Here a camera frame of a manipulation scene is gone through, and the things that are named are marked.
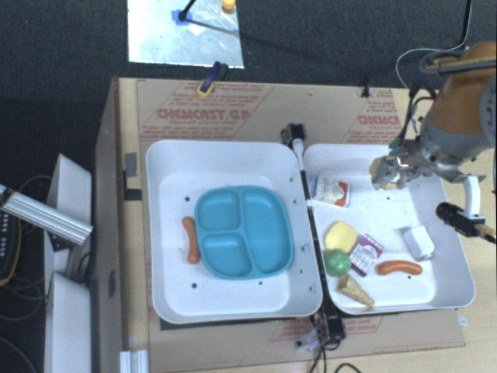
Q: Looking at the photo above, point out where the white can with red print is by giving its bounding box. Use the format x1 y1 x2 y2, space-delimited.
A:
311 174 352 209

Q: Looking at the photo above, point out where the blue divided plate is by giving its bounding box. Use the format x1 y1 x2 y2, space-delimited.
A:
193 185 295 281

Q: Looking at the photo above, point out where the purple and white carton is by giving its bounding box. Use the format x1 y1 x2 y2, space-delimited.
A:
348 233 385 277

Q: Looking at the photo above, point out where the yellow rounded toy block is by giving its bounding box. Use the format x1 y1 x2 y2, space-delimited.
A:
323 219 359 254

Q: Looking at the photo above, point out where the tan waffle cone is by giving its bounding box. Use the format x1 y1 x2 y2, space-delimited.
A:
335 273 376 309

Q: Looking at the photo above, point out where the orange toy sausage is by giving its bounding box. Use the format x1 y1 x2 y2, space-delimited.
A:
377 260 424 277
181 215 202 265

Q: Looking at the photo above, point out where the black block with thin wires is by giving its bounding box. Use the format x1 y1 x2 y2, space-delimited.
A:
280 123 308 145
316 312 347 346

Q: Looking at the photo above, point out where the thin black and white rod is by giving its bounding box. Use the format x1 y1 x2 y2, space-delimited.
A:
293 138 333 319

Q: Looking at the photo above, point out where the brown cardboard board, red print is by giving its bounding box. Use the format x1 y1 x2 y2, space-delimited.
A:
136 78 467 369

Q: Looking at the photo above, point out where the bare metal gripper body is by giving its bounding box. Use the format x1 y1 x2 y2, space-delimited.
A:
398 138 468 183

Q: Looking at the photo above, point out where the white plastic tray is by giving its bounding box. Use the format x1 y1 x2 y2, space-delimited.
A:
302 142 477 315
145 139 325 325

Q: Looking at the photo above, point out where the black cylinder on white bracket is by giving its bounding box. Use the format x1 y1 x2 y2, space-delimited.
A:
435 173 488 238

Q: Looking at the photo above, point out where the white box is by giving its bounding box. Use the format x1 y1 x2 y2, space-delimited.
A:
400 225 436 262

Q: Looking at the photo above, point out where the green toy pepper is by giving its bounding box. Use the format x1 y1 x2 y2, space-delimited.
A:
322 249 353 278

